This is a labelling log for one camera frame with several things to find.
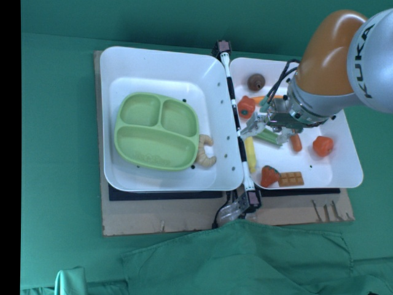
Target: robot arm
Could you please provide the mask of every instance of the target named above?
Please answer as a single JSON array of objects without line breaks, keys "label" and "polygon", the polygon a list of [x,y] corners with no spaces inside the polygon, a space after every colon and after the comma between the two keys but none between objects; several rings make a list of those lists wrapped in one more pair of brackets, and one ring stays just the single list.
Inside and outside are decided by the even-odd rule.
[{"label": "robot arm", "polygon": [[281,132],[282,144],[304,128],[334,119],[347,106],[393,113],[393,9],[368,20],[350,10],[330,14],[311,38],[287,95],[272,99],[275,90],[248,120],[243,139],[270,126]]}]

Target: green wall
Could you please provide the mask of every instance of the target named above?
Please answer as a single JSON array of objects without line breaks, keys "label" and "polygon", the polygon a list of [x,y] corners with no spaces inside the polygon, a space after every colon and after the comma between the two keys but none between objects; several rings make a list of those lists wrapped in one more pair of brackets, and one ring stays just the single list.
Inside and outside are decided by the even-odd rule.
[{"label": "green wall", "polygon": [[23,33],[301,56],[338,9],[370,17],[392,0],[21,0]]}]

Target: toy chocolate bar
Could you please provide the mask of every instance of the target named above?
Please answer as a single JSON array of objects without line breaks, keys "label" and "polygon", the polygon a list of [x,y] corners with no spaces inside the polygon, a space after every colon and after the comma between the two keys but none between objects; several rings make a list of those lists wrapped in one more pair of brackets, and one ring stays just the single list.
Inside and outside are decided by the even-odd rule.
[{"label": "toy chocolate bar", "polygon": [[288,173],[281,173],[278,184],[280,187],[301,186],[305,184],[305,182],[300,171],[291,171]]}]

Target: red bell pepper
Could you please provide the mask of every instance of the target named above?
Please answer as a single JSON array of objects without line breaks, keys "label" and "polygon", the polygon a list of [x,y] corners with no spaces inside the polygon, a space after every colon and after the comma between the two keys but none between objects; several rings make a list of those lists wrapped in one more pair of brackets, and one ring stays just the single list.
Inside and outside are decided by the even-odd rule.
[{"label": "red bell pepper", "polygon": [[243,96],[238,103],[239,116],[242,118],[250,118],[255,111],[255,101],[247,95]]}]

